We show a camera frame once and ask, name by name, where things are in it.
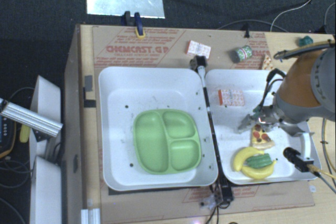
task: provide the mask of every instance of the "divided green plate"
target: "divided green plate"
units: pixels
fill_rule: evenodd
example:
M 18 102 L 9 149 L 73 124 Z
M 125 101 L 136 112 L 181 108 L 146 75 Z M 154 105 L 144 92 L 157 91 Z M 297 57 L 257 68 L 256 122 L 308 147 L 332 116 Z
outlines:
M 140 113 L 134 120 L 133 138 L 138 161 L 148 173 L 185 172 L 201 161 L 195 122 L 184 111 L 159 109 Z

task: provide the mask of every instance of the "toy pizza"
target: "toy pizza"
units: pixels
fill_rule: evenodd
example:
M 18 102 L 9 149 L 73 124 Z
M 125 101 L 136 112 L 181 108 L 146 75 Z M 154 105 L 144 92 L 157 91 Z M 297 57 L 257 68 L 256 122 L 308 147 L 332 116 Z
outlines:
M 251 146 L 259 150 L 266 150 L 275 146 L 275 142 L 263 131 L 259 124 L 256 124 L 251 131 Z

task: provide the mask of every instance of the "green vegetable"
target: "green vegetable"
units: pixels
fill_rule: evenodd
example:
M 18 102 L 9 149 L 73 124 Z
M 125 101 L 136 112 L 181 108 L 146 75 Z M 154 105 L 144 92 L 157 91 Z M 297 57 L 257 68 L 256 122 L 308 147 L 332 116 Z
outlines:
M 247 166 L 258 169 L 258 168 L 263 168 L 267 165 L 272 164 L 272 160 L 269 154 L 266 153 L 263 155 L 260 154 L 260 155 L 252 156 L 246 160 L 246 163 L 247 163 Z

